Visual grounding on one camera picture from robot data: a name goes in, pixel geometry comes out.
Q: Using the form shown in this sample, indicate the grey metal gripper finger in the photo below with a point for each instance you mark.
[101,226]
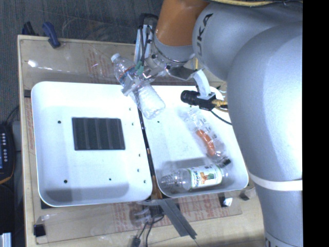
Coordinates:
[146,78]
[128,87]

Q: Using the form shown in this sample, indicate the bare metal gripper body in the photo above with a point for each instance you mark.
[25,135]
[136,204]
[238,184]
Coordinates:
[157,63]

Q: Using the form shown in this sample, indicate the clear plastic bottle white cap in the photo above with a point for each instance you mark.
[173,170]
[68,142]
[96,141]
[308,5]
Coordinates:
[150,102]

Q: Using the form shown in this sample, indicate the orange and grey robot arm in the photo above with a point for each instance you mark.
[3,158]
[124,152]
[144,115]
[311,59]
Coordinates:
[257,86]

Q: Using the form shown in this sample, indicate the black ribbed rectangular pad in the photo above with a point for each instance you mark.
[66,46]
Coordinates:
[98,133]

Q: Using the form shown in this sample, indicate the thin black rod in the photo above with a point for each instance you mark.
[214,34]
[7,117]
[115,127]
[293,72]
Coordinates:
[147,145]

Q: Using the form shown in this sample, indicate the clear plastic bottle black cap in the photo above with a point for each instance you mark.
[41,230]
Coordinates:
[198,120]

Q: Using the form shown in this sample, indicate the white plastic tray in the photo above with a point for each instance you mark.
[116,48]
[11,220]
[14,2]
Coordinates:
[177,143]
[90,168]

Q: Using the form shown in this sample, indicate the clear bottle white green label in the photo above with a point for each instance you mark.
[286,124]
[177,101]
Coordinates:
[203,177]

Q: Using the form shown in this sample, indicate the brown cardboard board red print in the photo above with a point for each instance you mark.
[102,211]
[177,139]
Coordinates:
[77,220]

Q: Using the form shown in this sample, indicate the black cylinder on white bracket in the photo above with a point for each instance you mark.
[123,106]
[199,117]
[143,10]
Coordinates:
[198,98]

